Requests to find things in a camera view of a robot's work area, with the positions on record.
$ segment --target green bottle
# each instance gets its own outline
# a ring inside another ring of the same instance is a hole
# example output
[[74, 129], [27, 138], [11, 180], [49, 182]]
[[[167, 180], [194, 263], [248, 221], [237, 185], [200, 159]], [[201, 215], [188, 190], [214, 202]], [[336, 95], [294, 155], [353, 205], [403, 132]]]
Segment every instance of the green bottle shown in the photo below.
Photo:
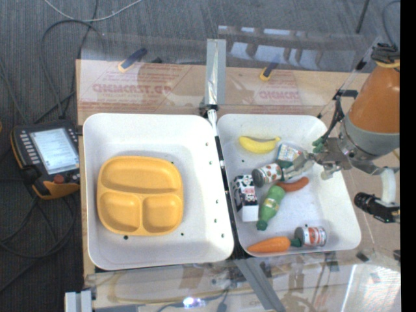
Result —
[[280, 186], [273, 185], [269, 188], [266, 199], [260, 208], [257, 230], [264, 231], [267, 228], [267, 222], [278, 213], [281, 199], [285, 194], [285, 190]]

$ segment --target screen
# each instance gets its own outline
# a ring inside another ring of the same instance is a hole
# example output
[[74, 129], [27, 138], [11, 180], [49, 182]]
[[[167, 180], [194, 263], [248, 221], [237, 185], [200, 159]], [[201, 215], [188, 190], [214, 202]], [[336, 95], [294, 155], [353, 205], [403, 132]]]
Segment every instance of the screen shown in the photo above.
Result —
[[29, 134], [48, 174], [79, 168], [79, 156], [65, 128]]

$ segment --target toy carrot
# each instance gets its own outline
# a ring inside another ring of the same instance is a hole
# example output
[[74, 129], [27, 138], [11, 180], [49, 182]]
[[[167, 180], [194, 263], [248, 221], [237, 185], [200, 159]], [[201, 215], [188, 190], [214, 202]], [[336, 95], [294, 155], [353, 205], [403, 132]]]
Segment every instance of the toy carrot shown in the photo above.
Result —
[[300, 240], [277, 236], [257, 242], [247, 247], [247, 250], [253, 253], [277, 253], [286, 251], [290, 246], [300, 247]]
[[308, 177], [302, 177], [294, 183], [286, 183], [284, 181], [279, 181], [276, 183], [277, 186], [280, 186], [285, 192], [294, 192], [304, 188], [309, 183]]

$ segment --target orange tray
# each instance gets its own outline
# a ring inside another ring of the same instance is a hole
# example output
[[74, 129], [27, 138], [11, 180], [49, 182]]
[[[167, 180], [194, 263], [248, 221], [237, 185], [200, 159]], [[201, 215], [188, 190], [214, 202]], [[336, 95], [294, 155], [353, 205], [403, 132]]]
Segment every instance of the orange tray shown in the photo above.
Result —
[[98, 176], [101, 223], [121, 235], [165, 235], [180, 225], [183, 183], [179, 170], [164, 159], [118, 156]]

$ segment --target toy banana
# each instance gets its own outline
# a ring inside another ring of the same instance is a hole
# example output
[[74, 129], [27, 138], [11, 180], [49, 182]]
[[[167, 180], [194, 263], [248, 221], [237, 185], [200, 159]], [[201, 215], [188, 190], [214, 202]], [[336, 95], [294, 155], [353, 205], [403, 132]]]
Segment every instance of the toy banana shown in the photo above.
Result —
[[247, 151], [252, 153], [270, 153], [275, 147], [276, 143], [280, 141], [280, 137], [268, 140], [259, 140], [249, 136], [240, 136], [240, 145]]

